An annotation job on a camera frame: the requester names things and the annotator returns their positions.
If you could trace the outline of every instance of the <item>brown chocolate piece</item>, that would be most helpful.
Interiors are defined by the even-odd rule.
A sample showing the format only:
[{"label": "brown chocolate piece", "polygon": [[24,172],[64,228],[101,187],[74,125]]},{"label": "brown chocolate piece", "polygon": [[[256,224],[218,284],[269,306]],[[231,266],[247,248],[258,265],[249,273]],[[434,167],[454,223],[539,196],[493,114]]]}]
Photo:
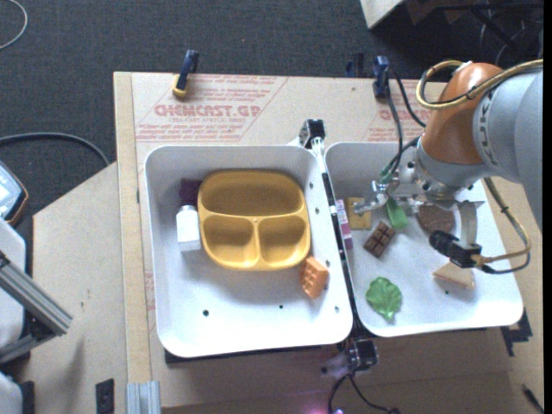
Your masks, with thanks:
[{"label": "brown chocolate piece", "polygon": [[384,251],[386,251],[389,242],[395,236],[395,230],[387,226],[383,222],[379,222],[378,227],[367,241],[364,243],[364,248],[369,253],[373,254],[376,258],[379,258]]},{"label": "brown chocolate piece", "polygon": [[428,233],[436,230],[449,233],[455,227],[455,214],[436,205],[422,205],[417,214],[417,221]]}]

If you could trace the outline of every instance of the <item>orange block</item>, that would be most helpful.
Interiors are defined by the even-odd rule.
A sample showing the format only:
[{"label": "orange block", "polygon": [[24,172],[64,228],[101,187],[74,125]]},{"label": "orange block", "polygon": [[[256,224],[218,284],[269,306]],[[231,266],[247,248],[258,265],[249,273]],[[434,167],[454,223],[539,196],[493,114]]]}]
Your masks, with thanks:
[{"label": "orange block", "polygon": [[328,280],[329,270],[320,262],[309,256],[299,269],[301,286],[310,298],[316,299],[322,293]]}]

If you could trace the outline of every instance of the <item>white tray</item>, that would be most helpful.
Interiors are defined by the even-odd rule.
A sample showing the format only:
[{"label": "white tray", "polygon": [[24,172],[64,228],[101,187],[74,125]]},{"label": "white tray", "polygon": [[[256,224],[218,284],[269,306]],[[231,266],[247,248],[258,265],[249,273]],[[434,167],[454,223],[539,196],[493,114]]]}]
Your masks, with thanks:
[{"label": "white tray", "polygon": [[[362,196],[369,180],[377,179],[378,172],[397,152],[391,143],[337,143],[326,152],[326,164],[336,198]],[[485,190],[476,183],[460,199],[484,200]],[[491,209],[486,201],[477,210],[477,242],[483,255],[505,252]],[[455,230],[460,232],[456,217]],[[523,301],[513,274],[491,275],[474,271],[475,288],[467,290],[434,279],[432,273],[448,259],[429,245],[415,217],[400,230],[377,259],[362,245],[372,230],[354,230],[354,248],[347,251],[348,264],[354,288],[354,300],[359,317],[366,328],[377,336],[403,336],[452,329],[473,329],[510,325],[523,313]],[[373,229],[379,221],[389,225],[385,209],[373,214]],[[492,264],[493,268],[510,268],[508,261]],[[367,303],[364,295],[370,282],[379,276],[396,284],[403,294],[400,311],[389,323]]]},{"label": "white tray", "polygon": [[[223,169],[279,170],[303,187],[310,252],[329,263],[329,286],[320,298],[306,296],[296,267],[237,272],[217,266],[203,250],[179,252],[180,180]],[[165,146],[147,157],[145,174],[157,332],[166,350],[192,358],[334,344],[347,337],[353,315],[323,180],[310,152],[292,146]]]}]

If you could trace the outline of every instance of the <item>small white bottle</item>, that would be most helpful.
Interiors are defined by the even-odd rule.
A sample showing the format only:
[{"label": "small white bottle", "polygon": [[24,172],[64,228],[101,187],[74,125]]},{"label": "small white bottle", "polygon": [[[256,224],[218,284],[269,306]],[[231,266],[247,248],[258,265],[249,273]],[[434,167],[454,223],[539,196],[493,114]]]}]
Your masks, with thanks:
[{"label": "small white bottle", "polygon": [[201,249],[198,209],[183,205],[176,215],[176,231],[181,252]]}]

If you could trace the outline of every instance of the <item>metal frame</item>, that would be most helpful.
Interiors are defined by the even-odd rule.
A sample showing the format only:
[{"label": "metal frame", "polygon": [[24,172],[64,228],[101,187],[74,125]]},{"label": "metal frame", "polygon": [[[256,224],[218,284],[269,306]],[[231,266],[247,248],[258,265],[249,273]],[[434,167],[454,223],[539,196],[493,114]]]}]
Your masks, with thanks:
[{"label": "metal frame", "polygon": [[161,414],[160,385],[157,380],[127,385],[127,414]]},{"label": "metal frame", "polygon": [[67,333],[72,316],[63,310],[26,273],[0,250],[0,288],[30,313],[29,333],[0,348],[0,365],[26,354],[32,348]]}]

